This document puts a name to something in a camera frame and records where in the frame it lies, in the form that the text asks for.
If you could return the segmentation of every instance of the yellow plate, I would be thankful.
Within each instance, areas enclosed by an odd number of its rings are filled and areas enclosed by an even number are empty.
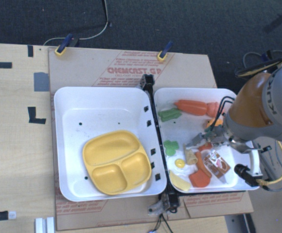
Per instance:
[[[129,131],[114,131],[89,140],[83,148],[83,160],[97,189],[108,195],[131,190],[151,177],[148,156]]]

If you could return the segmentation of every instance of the cardboard box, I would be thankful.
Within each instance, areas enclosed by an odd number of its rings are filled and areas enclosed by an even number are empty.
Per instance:
[[[59,188],[53,96],[65,86],[136,87],[143,74],[153,74],[154,91],[162,87],[216,88],[206,55],[169,53],[161,63],[158,52],[68,48],[58,57],[49,49],[52,105],[53,156],[57,230],[72,230],[144,222],[156,222],[148,207],[158,196],[72,202]],[[247,192],[182,196],[175,214],[168,220],[250,213]]]

